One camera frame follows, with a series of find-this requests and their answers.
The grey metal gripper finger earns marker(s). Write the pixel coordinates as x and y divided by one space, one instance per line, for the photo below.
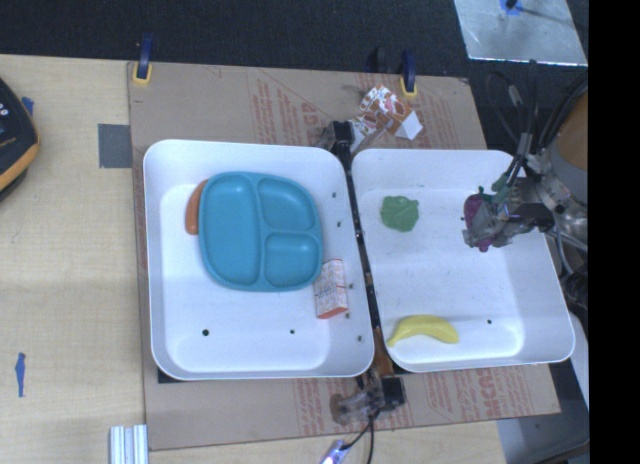
504 235
478 227

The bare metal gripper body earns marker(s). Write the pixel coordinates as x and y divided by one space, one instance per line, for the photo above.
536 215

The purple grapes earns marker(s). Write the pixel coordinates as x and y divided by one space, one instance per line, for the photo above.
473 204

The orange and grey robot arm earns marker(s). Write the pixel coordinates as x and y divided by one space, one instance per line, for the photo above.
574 152

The white plastic tray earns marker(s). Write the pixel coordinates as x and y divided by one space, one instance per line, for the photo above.
450 282
250 337

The green lettuce leaf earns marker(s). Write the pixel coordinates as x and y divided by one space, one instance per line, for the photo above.
399 213

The yellow banana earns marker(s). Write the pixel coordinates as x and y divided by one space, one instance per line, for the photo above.
425 329

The thin black rod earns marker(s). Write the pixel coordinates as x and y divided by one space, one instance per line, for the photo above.
361 237

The orange and white printed carton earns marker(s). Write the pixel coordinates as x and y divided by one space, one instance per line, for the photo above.
385 112

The blue divided plate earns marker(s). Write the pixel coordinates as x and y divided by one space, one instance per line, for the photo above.
250 232

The orange sausage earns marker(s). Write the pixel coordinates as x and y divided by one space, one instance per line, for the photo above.
191 217

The brown cardboard board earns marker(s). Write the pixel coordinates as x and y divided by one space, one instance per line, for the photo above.
210 102

